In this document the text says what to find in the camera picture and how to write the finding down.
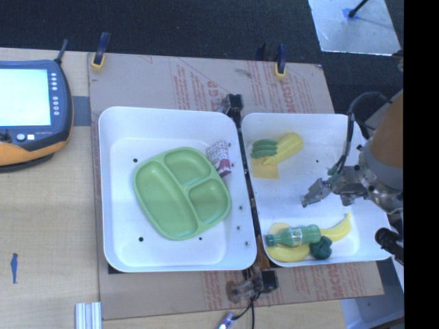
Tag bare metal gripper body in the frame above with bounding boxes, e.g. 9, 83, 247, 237
330, 165, 404, 215

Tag white plastic tray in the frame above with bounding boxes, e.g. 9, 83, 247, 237
97, 106, 258, 273
241, 112, 394, 268

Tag green plastic bottle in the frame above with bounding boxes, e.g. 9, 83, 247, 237
264, 224, 322, 248

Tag yellow cheese slice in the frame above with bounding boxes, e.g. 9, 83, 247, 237
250, 156, 280, 180

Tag yellow squeeze bottle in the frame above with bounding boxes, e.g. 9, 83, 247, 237
261, 132, 305, 167

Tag green broccoli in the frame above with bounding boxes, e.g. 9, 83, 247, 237
309, 235, 333, 260

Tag thin black and white rod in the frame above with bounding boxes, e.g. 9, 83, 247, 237
231, 110, 267, 271

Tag green pea pods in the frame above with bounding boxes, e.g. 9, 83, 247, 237
250, 138, 279, 160

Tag red and white carton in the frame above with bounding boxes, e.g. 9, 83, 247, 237
205, 140, 233, 178

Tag green divided plate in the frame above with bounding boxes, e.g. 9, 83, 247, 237
132, 146, 232, 242

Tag brown cardboard board red print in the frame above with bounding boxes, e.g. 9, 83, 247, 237
87, 52, 385, 321

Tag black cylinder on white bracket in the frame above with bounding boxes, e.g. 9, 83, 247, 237
374, 214, 405, 265

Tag black block with thin wires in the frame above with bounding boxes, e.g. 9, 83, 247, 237
261, 269, 279, 292
221, 93, 245, 117

